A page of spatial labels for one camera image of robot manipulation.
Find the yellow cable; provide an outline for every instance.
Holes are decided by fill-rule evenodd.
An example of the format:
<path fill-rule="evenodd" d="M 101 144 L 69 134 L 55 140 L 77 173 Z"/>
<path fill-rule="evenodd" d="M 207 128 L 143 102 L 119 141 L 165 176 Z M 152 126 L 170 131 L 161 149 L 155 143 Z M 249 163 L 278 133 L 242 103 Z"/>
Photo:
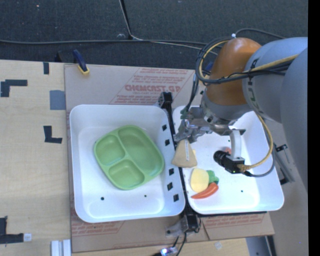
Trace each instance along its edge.
<path fill-rule="evenodd" d="M 267 63 L 267 64 L 254 67 L 254 68 L 252 68 L 252 69 L 250 69 L 250 70 L 243 71 L 243 72 L 240 73 L 240 74 L 234 74 L 234 75 L 232 75 L 232 77 L 234 78 L 234 77 L 242 76 L 243 74 L 247 74 L 248 72 L 252 72 L 252 71 L 259 71 L 259 70 L 264 70 L 264 69 L 272 68 L 273 66 L 276 66 L 276 65 L 278 65 L 278 64 L 282 64 L 282 63 L 285 63 L 285 62 L 292 61 L 292 60 L 294 60 L 297 56 L 298 56 L 298 54 L 295 54 L 295 55 L 292 55 L 292 56 L 289 56 L 289 57 L 285 57 L 285 58 L 282 58 L 282 59 L 278 59 L 278 60 L 269 62 L 269 63 Z"/>
<path fill-rule="evenodd" d="M 221 45 L 221 44 L 223 44 L 223 43 L 226 43 L 226 42 L 228 42 L 228 41 L 229 41 L 229 40 L 224 40 L 224 41 L 218 42 L 218 43 L 214 44 L 213 46 L 211 46 L 211 47 L 205 52 L 205 54 L 203 55 L 202 59 L 200 60 L 199 67 L 198 67 L 198 71 L 199 71 L 199 74 L 201 75 L 201 78 L 202 78 L 202 79 L 206 79 L 206 78 L 204 77 L 203 73 L 202 73 L 202 65 L 203 65 L 204 59 L 205 59 L 205 57 L 207 56 L 207 54 L 208 54 L 209 52 L 211 52 L 211 51 L 213 50 L 213 48 L 215 48 L 215 47 L 217 47 L 217 46 L 219 46 L 219 45 Z"/>
<path fill-rule="evenodd" d="M 271 155 L 273 147 L 274 147 L 274 142 L 273 142 L 270 130 L 268 129 L 268 127 L 267 127 L 265 121 L 262 119 L 262 117 L 260 115 L 258 115 L 258 114 L 257 114 L 257 116 L 258 116 L 259 120 L 261 121 L 266 133 L 268 134 L 268 137 L 269 137 L 269 151 L 266 154 L 266 156 L 260 162 L 257 162 L 257 163 L 252 164 L 252 165 L 238 164 L 237 167 L 240 169 L 241 172 L 247 171 L 249 169 L 252 169 L 254 167 L 257 167 L 257 166 L 263 164 L 268 159 L 268 157 Z"/>

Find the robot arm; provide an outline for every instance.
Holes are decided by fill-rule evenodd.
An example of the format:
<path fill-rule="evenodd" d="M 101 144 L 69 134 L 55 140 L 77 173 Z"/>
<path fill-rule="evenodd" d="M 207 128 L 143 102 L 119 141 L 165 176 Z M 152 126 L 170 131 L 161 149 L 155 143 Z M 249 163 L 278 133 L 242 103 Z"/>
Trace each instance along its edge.
<path fill-rule="evenodd" d="M 222 44 L 206 78 L 202 72 L 204 58 Z M 258 117 L 283 125 L 290 152 L 308 189 L 307 73 L 307 37 L 276 40 L 263 46 L 248 38 L 212 41 L 199 53 L 196 63 L 193 86 L 199 81 L 206 86 L 201 103 L 190 108 L 189 102 L 181 112 L 181 124 L 174 140 L 188 139 L 193 143 L 197 137 L 214 132 L 230 136 L 236 145 L 239 140 L 234 139 L 235 132 L 230 126 L 246 112 L 255 111 Z M 237 131 L 240 135 L 244 132 L 244 129 Z M 217 153 L 215 160 L 221 162 L 222 156 Z"/>

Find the black clip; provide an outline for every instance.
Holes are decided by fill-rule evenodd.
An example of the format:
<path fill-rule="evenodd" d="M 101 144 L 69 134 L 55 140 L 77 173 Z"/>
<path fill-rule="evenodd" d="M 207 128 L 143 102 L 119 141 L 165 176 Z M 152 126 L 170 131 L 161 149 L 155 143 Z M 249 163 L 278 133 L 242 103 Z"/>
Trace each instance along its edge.
<path fill-rule="evenodd" d="M 282 146 L 278 146 L 278 147 L 277 147 L 276 144 L 274 144 L 274 147 L 275 147 L 275 151 L 277 151 L 277 152 L 285 150 L 285 149 L 288 148 L 286 144 L 283 144 Z"/>
<path fill-rule="evenodd" d="M 256 58 L 256 59 L 252 62 L 250 69 L 254 69 L 254 68 L 256 67 L 256 64 L 257 64 L 257 61 L 258 61 L 258 60 L 259 60 L 259 58 Z"/>
<path fill-rule="evenodd" d="M 86 65 L 86 62 L 84 60 L 84 58 L 82 57 L 82 55 L 80 54 L 80 52 L 75 49 L 72 51 L 72 55 L 75 58 L 75 60 L 77 61 L 77 63 L 79 64 L 78 68 L 81 71 L 82 74 L 87 75 L 90 70 Z"/>

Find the wooden table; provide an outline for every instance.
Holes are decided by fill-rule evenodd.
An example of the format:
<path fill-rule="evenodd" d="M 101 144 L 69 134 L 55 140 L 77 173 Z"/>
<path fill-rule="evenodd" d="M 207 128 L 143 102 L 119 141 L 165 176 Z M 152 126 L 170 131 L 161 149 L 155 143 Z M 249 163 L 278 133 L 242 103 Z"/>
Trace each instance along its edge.
<path fill-rule="evenodd" d="M 71 239 L 66 111 L 51 110 L 50 91 L 65 90 L 64 64 L 0 61 L 0 81 L 27 80 L 0 97 L 0 218 L 7 234 L 31 233 L 32 241 L 0 244 L 2 256 L 50 255 L 51 241 Z M 45 142 L 44 126 L 61 143 Z M 249 256 L 245 238 L 190 242 L 181 256 Z M 81 252 L 79 256 L 151 256 L 162 246 Z"/>

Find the yellow toy food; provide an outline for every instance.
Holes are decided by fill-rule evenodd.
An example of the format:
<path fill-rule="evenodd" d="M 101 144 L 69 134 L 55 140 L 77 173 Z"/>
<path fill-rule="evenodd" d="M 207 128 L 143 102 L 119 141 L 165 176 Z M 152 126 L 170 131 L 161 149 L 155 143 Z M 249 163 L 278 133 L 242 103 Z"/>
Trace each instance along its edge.
<path fill-rule="evenodd" d="M 190 186 L 193 191 L 199 193 L 204 191 L 209 185 L 209 174 L 206 170 L 194 168 L 191 173 Z"/>

